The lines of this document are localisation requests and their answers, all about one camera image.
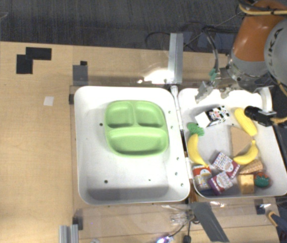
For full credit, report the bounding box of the red and white packet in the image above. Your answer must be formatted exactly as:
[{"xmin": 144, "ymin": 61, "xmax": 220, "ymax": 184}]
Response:
[{"xmin": 192, "ymin": 165, "xmax": 212, "ymax": 191}]

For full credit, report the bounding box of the green toy leaf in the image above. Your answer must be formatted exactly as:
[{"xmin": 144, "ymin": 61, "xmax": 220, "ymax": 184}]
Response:
[{"xmin": 186, "ymin": 122, "xmax": 205, "ymax": 137}]

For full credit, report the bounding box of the pink and white carton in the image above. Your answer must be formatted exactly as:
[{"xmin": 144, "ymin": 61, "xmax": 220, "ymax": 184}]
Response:
[{"xmin": 211, "ymin": 151, "xmax": 241, "ymax": 180}]

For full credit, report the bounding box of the orange cheese cube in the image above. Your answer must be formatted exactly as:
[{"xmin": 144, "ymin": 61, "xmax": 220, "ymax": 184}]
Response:
[{"xmin": 237, "ymin": 174, "xmax": 256, "ymax": 195}]

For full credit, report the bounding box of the red strawberry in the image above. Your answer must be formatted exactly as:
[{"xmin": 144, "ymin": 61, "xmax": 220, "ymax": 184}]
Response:
[{"xmin": 254, "ymin": 172, "xmax": 271, "ymax": 189}]

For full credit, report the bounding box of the tan waffle cone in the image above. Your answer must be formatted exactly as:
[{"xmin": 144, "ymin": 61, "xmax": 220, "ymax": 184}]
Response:
[{"xmin": 239, "ymin": 159, "xmax": 264, "ymax": 175}]

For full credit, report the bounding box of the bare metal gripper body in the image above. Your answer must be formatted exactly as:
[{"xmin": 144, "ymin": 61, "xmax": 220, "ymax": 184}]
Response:
[{"xmin": 213, "ymin": 66, "xmax": 274, "ymax": 93}]

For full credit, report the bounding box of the brown bread slice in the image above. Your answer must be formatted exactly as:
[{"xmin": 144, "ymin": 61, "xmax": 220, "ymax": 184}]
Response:
[{"xmin": 230, "ymin": 125, "xmax": 253, "ymax": 157}]

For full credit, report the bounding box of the white plastic tray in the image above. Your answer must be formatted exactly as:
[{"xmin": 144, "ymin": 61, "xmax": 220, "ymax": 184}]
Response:
[
  {"xmin": 177, "ymin": 87, "xmax": 287, "ymax": 200},
  {"xmin": 74, "ymin": 86, "xmax": 191, "ymax": 206}
]

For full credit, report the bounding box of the purple carton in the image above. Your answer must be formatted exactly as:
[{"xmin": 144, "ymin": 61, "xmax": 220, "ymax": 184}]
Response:
[{"xmin": 207, "ymin": 171, "xmax": 234, "ymax": 196}]

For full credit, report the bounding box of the green divided plate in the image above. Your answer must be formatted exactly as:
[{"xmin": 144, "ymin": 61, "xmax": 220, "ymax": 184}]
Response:
[{"xmin": 104, "ymin": 99, "xmax": 170, "ymax": 158}]

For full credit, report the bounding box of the yellow banana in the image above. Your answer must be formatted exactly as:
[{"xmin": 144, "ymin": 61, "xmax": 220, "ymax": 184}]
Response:
[
  {"xmin": 233, "ymin": 140, "xmax": 260, "ymax": 166},
  {"xmin": 187, "ymin": 133, "xmax": 209, "ymax": 168}
]

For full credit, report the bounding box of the black cylinder on white bracket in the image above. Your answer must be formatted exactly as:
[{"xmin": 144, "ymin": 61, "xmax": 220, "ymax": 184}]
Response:
[{"xmin": 243, "ymin": 86, "xmax": 278, "ymax": 127}]

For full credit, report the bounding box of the yellow corn cob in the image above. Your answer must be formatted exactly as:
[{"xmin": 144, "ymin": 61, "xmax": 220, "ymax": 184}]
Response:
[{"xmin": 234, "ymin": 107, "xmax": 259, "ymax": 137}]

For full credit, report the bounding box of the black and white milk carton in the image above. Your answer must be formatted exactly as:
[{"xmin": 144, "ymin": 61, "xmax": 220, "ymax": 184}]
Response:
[{"xmin": 194, "ymin": 105, "xmax": 230, "ymax": 128}]

